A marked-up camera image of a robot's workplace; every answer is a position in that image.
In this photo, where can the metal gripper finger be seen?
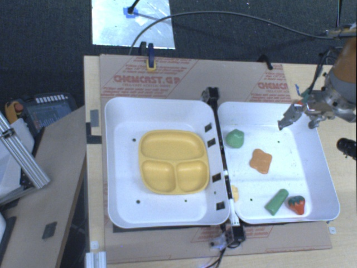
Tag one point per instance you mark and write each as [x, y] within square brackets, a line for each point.
[290, 115]
[315, 121]

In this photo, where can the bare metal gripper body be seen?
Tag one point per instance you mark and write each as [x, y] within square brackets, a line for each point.
[330, 106]

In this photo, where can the white plastic tray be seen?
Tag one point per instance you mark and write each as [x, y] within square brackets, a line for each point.
[125, 160]
[301, 160]

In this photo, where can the orange toy biscuit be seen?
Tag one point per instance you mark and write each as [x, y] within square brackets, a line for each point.
[261, 161]

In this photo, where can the green rounded toy lump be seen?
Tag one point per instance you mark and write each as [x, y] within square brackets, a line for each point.
[235, 139]

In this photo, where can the thin black and white rod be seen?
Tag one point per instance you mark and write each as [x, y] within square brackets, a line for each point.
[222, 152]

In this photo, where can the red toy strawberry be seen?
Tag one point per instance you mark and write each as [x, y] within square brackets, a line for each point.
[297, 205]

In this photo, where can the green toy cylinder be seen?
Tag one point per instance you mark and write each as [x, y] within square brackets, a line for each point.
[276, 202]

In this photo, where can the pale yellow toy piece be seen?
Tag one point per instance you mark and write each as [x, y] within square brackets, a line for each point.
[235, 193]

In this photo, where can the brown cardboard board red print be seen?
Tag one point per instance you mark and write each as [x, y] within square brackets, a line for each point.
[184, 77]

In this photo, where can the yellow divided plate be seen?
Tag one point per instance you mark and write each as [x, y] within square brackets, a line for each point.
[173, 160]

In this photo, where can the black cylinder on white bracket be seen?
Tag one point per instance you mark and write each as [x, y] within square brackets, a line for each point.
[347, 147]

